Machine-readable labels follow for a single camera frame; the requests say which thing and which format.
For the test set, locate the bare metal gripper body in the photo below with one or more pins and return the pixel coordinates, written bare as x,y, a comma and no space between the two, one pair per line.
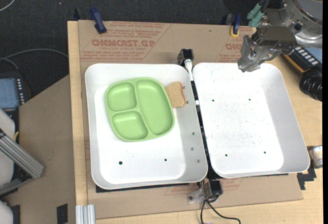
276,36

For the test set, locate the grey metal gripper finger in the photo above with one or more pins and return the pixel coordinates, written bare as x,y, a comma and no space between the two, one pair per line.
246,56
264,57

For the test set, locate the thin black and white rod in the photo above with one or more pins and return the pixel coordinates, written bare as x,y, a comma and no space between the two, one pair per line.
198,105

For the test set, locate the white plastic tray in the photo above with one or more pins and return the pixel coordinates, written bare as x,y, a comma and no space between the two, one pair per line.
246,125
143,161

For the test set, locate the brown toast bread slice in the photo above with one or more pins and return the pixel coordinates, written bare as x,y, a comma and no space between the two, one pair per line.
176,94

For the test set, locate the brown cardboard board red print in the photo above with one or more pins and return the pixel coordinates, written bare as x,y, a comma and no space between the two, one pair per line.
143,38

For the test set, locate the green divided plate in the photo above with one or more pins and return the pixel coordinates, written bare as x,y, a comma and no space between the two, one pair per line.
151,105

